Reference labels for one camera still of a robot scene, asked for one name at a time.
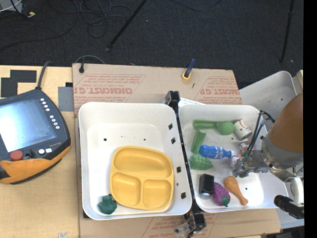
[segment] white plastic tray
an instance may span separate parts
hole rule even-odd
[[[179,116],[187,158],[190,159],[190,157],[194,154],[191,152],[191,146],[196,132],[193,127],[193,121],[195,119],[205,119],[213,121],[242,119],[245,124],[252,131],[254,131],[258,115],[259,110],[247,105],[184,105],[179,111]],[[235,153],[240,152],[239,144],[242,141],[239,140],[235,133],[232,133],[228,136],[223,136],[215,129],[201,130],[201,132],[206,133],[203,144],[206,144],[208,146],[220,146],[223,147],[225,150],[233,150]],[[255,143],[256,150],[261,149],[261,135],[266,135],[266,129],[264,126]],[[251,138],[252,135],[243,141],[250,141]],[[258,174],[249,173],[249,176],[245,178],[237,177],[240,190],[244,197],[247,198],[249,201],[246,206],[242,206],[239,199],[231,192],[229,193],[231,201],[228,204],[228,207],[218,206],[213,202],[212,199],[201,199],[198,193],[198,186],[199,177],[202,174],[209,174],[214,176],[214,181],[220,183],[222,186],[223,180],[227,176],[232,175],[229,158],[210,160],[213,164],[212,169],[208,169],[205,171],[198,171],[193,169],[190,170],[193,180],[196,202],[199,207],[206,212],[277,208],[274,205],[274,198],[279,194],[285,196],[288,195],[285,184],[280,179],[268,172]]]
[[[182,215],[192,205],[176,115],[165,104],[84,104],[79,110],[82,166],[82,200],[85,213],[95,220],[145,216]],[[140,210],[117,205],[104,214],[98,209],[102,196],[110,194],[112,156],[122,146],[141,146],[164,152],[173,163],[174,192],[163,210]]]

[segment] emergency stop button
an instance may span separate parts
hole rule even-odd
[[[23,152],[21,150],[14,150],[10,153],[12,161],[20,161],[23,159]]]

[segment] yellow plate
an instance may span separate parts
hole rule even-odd
[[[124,146],[114,153],[110,190],[117,203],[136,209],[161,210],[170,204],[173,189],[173,164],[163,152]]]

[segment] toy water bottle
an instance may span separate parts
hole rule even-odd
[[[226,151],[220,146],[202,145],[199,148],[199,154],[207,158],[222,159],[225,157],[231,158],[234,155],[234,151]]]

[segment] toy chicken drumstick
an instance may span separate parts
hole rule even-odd
[[[223,181],[223,185],[227,190],[229,190],[230,192],[232,192],[233,194],[235,194],[239,198],[240,203],[242,205],[246,205],[249,202],[242,195],[241,190],[240,190],[239,185],[238,185],[238,181],[235,177],[233,177],[233,176],[226,177]]]

